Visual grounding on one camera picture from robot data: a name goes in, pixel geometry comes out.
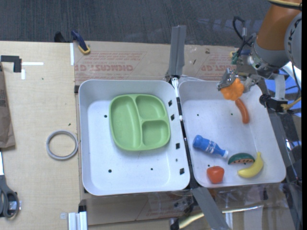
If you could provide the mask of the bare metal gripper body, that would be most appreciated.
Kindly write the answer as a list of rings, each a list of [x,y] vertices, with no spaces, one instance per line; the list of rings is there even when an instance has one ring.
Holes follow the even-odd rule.
[[[236,74],[252,79],[269,79],[276,66],[267,63],[256,55],[241,55],[236,62]]]

